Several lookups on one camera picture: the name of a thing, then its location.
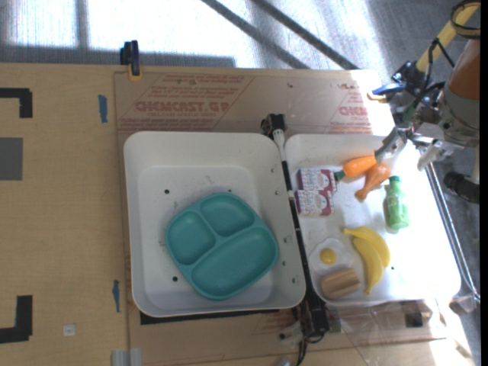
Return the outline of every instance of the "toy fried egg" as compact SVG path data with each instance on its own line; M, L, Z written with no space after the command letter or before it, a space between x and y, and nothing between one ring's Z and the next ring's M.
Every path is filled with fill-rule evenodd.
M340 268L351 267L354 256L342 240L329 237L315 246L309 260L317 274L325 275Z

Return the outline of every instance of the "yellow banana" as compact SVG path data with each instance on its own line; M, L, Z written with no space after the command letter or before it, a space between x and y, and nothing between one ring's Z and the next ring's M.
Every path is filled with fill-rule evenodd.
M373 244L380 254L382 265L388 267L390 264L390 249L388 248L387 242L384 241L384 238L376 231L368 226L358 226L356 228L344 228L342 232L358 237L359 239L364 239Z
M381 264L381 257L373 244L364 240L354 238L352 244L361 254L366 264L366 287L364 292L369 294L371 289L383 276L383 265Z

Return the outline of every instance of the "blue clamp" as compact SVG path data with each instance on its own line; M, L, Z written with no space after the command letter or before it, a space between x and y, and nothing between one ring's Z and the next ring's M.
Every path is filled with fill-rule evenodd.
M392 82L390 84L382 85L379 88L374 89L371 91L373 95L386 95L391 93L402 92L406 86L402 83Z
M120 49L120 64L129 66L129 79L138 82L143 78L143 71L140 68L139 44L136 40L124 43Z

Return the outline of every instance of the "gray square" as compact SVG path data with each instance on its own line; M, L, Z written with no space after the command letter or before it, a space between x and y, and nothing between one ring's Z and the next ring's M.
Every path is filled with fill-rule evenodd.
M23 139L0 137L0 180L22 180Z

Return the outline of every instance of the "shiny metal surface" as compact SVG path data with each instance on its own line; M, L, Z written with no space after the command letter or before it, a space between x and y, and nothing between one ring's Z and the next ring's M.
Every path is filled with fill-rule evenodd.
M137 39L146 65L376 69L386 84L425 52L459 1L0 0L0 61L117 65L124 42ZM454 61L465 44L447 45ZM432 81L450 72L439 58ZM474 159L463 149L431 170L470 271L468 293L480 292L480 207L441 181L450 170L470 175ZM480 305L462 322L480 364Z

